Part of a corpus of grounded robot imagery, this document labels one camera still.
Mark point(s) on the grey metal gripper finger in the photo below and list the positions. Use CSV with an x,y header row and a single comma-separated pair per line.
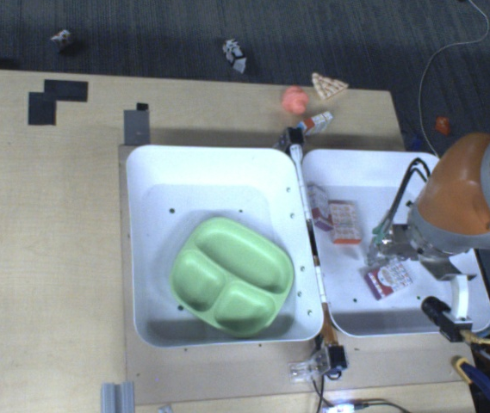
x,y
374,256

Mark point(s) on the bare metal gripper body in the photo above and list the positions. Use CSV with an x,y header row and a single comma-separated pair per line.
x,y
401,248

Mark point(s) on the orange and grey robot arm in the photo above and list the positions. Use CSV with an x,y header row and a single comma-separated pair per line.
x,y
460,187

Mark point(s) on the purple printed carton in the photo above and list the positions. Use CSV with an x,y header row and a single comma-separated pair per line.
x,y
388,280

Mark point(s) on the orange printed carton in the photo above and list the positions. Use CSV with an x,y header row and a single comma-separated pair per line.
x,y
344,222

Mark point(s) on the white plastic tray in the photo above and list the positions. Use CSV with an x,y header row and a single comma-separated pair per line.
x,y
356,170
227,174

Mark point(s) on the thin black and white rod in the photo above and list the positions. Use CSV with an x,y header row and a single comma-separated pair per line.
x,y
301,187

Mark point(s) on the small red packet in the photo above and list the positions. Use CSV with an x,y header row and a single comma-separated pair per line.
x,y
442,125

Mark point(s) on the green divided plate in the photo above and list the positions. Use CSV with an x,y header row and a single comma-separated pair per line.
x,y
231,273

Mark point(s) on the orange and white carton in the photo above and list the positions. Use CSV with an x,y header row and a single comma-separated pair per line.
x,y
315,123

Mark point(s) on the pink doughnut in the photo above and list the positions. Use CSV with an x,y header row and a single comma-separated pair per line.
x,y
295,99

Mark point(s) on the pizza slice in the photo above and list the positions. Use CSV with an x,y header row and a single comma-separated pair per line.
x,y
327,85

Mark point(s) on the small white and brown packet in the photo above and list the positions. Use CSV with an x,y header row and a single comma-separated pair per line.
x,y
61,39

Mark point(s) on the black cylinder on white bracket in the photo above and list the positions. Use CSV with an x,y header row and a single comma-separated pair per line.
x,y
442,314

